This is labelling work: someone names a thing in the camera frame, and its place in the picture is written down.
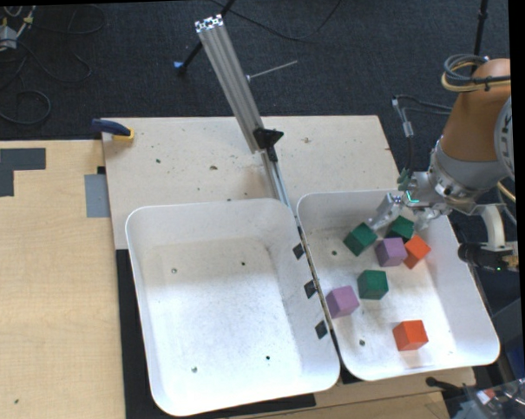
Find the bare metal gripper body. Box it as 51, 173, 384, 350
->
401, 167, 478, 219

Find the green cube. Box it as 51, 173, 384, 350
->
356, 267, 390, 302
341, 221, 379, 258
384, 214, 417, 244

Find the orange cube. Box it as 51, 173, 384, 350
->
402, 233, 434, 270
390, 318, 430, 353

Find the purple cube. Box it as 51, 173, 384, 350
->
373, 236, 410, 269
324, 285, 362, 319

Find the white plastic tray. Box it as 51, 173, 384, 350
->
123, 194, 344, 419
295, 184, 502, 385

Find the pale wood board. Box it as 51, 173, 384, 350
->
101, 102, 479, 419

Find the black cylinder on white bracket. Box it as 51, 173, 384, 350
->
455, 202, 521, 276

